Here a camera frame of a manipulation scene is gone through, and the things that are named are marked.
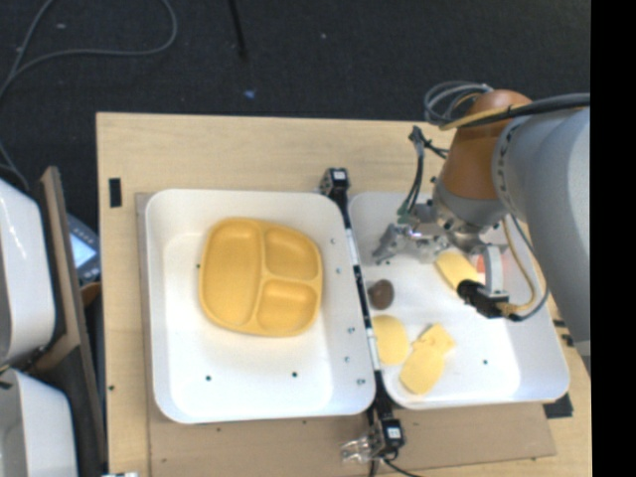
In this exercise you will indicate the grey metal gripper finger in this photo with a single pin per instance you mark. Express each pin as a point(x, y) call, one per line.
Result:
point(382, 252)
point(392, 231)

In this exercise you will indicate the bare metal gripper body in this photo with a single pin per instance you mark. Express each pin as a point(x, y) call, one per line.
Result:
point(433, 240)

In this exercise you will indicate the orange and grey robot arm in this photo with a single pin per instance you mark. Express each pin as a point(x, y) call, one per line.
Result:
point(541, 182)

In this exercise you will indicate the yellow oval toy slice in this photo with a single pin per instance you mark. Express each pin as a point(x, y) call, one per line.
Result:
point(422, 370)
point(390, 341)
point(454, 269)

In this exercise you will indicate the brown round toy food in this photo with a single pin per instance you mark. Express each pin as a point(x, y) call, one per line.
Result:
point(381, 293)

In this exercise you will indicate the thin black and white rod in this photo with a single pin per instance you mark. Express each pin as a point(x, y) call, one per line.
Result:
point(362, 291)

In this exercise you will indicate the yellow cheese slice with holes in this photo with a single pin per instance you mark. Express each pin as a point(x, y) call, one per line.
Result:
point(439, 338)

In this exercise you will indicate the white plastic tray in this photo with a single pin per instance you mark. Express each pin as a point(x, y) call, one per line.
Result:
point(248, 370)
point(477, 356)

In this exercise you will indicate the yellow divided plate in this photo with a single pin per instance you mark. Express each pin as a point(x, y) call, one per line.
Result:
point(233, 276)

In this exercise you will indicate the black cylinder on white bracket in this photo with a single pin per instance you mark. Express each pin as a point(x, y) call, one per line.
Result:
point(484, 298)

